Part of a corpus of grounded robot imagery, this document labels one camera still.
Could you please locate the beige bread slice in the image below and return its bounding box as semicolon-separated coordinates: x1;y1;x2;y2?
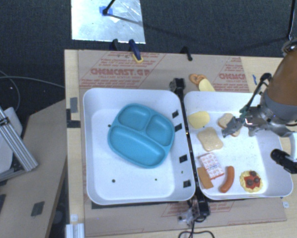
197;127;224;152

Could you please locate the black cylinder on white bracket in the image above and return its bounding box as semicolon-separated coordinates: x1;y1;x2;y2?
270;131;297;175

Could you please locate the pale yellow oval slice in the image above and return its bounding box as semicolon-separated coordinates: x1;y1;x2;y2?
198;79;216;92
187;111;211;129

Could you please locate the orange pretzel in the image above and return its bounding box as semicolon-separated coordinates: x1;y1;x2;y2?
189;73;207;85

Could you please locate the orange flat cracker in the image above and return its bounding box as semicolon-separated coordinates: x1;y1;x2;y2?
196;167;215;190

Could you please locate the white and orange packet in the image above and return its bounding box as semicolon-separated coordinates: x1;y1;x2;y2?
198;152;225;181

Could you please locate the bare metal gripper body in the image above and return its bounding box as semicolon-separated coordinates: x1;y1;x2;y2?
242;106;296;137

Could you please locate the white and brown toast slice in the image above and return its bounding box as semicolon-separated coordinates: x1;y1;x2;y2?
218;113;241;137

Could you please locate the white plastic tray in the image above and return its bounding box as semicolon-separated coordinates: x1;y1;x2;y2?
82;87;197;205
183;90;294;200

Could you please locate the black block with thin wires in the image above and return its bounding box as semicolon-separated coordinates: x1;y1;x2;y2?
169;77;187;92
188;197;211;223

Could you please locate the blue divided plate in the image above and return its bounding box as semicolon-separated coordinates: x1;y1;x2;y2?
107;103;176;170

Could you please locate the yellow pasta with red sauce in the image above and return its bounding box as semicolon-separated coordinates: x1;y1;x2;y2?
239;170;264;194

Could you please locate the thin black rod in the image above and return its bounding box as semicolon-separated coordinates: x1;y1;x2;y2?
177;87;202;204

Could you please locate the orange sausage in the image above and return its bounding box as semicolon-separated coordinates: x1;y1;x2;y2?
220;166;235;194

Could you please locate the brown cardboard board red print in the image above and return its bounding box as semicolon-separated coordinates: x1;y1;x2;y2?
77;50;288;233

